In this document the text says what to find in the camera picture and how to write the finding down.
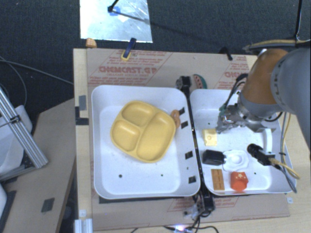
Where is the thin black rod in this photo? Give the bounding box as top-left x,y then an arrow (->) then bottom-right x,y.
183,86 -> 208,197

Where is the white plastic tray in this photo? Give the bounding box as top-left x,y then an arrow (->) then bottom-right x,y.
189,88 -> 296,196
91,84 -> 201,200

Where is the orange toy waffle biscuit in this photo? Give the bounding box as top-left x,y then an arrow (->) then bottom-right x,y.
210,168 -> 225,192

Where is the yellow toy cheese wedge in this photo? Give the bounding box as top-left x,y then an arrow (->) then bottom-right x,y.
202,128 -> 218,147

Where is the toy watermelon slice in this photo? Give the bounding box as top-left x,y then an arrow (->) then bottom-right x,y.
192,73 -> 208,90

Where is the brown cardboard board, red print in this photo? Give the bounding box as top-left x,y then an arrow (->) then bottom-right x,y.
86,48 -> 291,232

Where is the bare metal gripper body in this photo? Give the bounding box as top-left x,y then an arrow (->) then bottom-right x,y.
218,104 -> 276,133

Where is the orange toy bread piece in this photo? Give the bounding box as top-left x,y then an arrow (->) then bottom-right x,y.
85,37 -> 98,49

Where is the white toy fried egg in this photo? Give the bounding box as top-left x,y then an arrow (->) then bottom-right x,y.
222,149 -> 250,172

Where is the orange toy pretzel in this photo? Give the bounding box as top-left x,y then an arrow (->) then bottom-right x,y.
170,109 -> 182,129

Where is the yellow divided plate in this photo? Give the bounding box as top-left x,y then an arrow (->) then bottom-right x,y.
110,100 -> 177,164

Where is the black rounded block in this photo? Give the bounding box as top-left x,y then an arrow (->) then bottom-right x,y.
202,149 -> 225,166

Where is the orange carton with stars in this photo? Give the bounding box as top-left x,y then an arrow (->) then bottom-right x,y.
230,171 -> 249,192

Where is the black cylinder on white bracket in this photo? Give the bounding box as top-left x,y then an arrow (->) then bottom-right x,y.
247,128 -> 276,166

